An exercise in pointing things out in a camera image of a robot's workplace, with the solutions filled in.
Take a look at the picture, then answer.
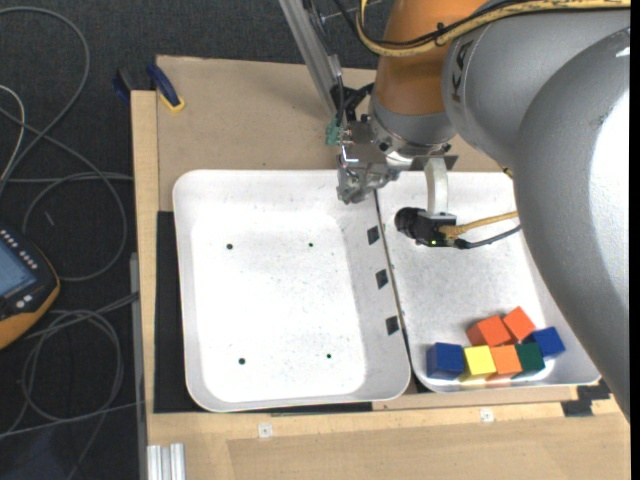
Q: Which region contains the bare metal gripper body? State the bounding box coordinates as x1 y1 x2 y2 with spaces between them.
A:
339 119 454 179

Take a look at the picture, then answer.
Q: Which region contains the brown cardboard board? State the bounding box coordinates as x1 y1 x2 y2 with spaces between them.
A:
155 55 576 413

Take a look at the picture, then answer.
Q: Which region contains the white plastic tray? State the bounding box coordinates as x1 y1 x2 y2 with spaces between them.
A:
172 168 413 414
375 169 603 395

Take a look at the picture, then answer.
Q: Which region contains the orange cube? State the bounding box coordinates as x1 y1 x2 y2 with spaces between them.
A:
465 314 514 348
489 344 524 377
501 305 538 342

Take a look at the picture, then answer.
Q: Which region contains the blue cube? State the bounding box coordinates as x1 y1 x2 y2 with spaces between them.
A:
523 326 568 359
425 341 467 382

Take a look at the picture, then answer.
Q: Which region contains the yellow cube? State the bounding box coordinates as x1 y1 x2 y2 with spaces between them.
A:
458 345 498 384

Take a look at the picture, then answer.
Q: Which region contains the green cube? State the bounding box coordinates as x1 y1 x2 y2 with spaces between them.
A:
514 341 547 375

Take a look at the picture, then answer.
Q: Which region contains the black cylinder on white bracket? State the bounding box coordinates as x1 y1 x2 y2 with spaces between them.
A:
393 156 459 249

